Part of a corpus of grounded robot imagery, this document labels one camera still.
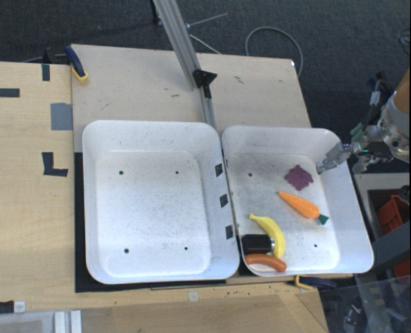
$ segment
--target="wooden table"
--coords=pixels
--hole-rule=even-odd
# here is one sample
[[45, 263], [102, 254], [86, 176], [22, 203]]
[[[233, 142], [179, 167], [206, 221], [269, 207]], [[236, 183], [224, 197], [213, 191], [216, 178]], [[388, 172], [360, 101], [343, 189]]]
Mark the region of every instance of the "wooden table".
[[[80, 147], [83, 126], [96, 118], [117, 118], [113, 110], [123, 112], [125, 102], [133, 105], [132, 112], [122, 114], [127, 119], [201, 121], [201, 112], [198, 100], [190, 98], [192, 91], [185, 87], [173, 52], [73, 47], [90, 75], [86, 84], [72, 78], [66, 65], [50, 65], [50, 79], [44, 80], [40, 64], [0, 62], [0, 88], [19, 89], [17, 98], [0, 97], [0, 302], [24, 301], [27, 311], [44, 311], [180, 304], [189, 300], [192, 290], [199, 300], [223, 304], [230, 298], [271, 300], [273, 295], [303, 331], [323, 332], [319, 300], [312, 303], [316, 308], [310, 313], [309, 305], [298, 298], [297, 287], [261, 277], [236, 275], [218, 287], [75, 293], [73, 154]], [[198, 57], [204, 70], [219, 75], [211, 91], [220, 132], [232, 124], [311, 126], [290, 60]], [[125, 82], [116, 79], [114, 73], [121, 68], [135, 70], [146, 63], [151, 64], [147, 71], [155, 73], [147, 80], [150, 84], [142, 79], [145, 70], [130, 73]], [[98, 107], [91, 102], [83, 114], [83, 98], [90, 93]], [[165, 103], [163, 107], [155, 108], [156, 99]], [[74, 131], [51, 128], [51, 104], [56, 103], [72, 105]], [[53, 152], [53, 166], [68, 169], [67, 176], [44, 175], [43, 152]], [[315, 311], [323, 324], [315, 324]]]

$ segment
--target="purple object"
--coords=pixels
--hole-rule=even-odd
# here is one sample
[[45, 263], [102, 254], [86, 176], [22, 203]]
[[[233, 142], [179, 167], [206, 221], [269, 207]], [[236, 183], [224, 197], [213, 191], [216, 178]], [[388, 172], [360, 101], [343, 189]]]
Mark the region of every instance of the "purple object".
[[313, 182], [311, 174], [303, 170], [299, 165], [290, 169], [285, 179], [295, 187], [297, 191], [301, 191], [304, 187], [309, 186]]

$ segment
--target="toy carrot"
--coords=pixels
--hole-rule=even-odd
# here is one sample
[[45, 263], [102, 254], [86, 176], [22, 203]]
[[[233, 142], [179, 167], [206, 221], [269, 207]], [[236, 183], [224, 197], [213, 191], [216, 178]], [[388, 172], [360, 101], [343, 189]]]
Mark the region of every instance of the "toy carrot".
[[314, 203], [283, 191], [279, 191], [278, 194], [302, 216], [308, 219], [319, 219], [323, 225], [328, 221], [329, 218], [321, 214]]

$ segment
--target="red object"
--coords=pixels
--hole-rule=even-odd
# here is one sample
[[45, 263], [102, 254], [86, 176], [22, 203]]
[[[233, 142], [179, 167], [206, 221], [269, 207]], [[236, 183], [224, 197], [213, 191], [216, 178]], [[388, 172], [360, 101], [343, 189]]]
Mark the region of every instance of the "red object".
[[[376, 211], [381, 232], [386, 235], [403, 225], [410, 218], [410, 207], [399, 199], [398, 195], [391, 195], [390, 201]], [[410, 275], [410, 259], [396, 265], [394, 274], [397, 278]]]

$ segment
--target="toy banana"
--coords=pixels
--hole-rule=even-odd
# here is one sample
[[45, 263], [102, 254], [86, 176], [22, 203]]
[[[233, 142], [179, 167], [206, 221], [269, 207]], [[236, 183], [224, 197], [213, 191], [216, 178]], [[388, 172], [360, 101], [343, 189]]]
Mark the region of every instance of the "toy banana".
[[250, 214], [250, 219], [256, 221], [263, 230], [267, 232], [267, 235], [274, 241], [273, 255], [276, 258], [280, 258], [286, 249], [286, 239], [283, 236], [281, 228], [274, 222], [273, 219], [266, 216], [255, 216]]

